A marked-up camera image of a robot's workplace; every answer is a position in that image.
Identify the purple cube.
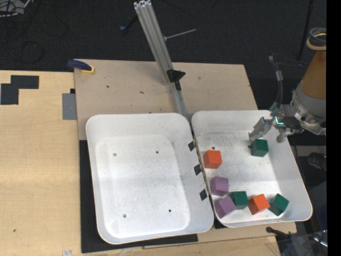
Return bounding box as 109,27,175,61
209,176,230,197
214,195,238,219

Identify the orange cube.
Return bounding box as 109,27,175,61
202,149,223,170
248,193,271,215

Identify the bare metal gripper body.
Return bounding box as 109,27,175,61
271,91,327,137

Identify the pale wood board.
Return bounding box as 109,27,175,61
72,59,297,251

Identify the green cube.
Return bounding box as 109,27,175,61
229,190,249,210
267,193,290,217
250,139,270,158

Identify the white plastic tray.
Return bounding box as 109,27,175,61
191,109,313,228
85,112,215,245

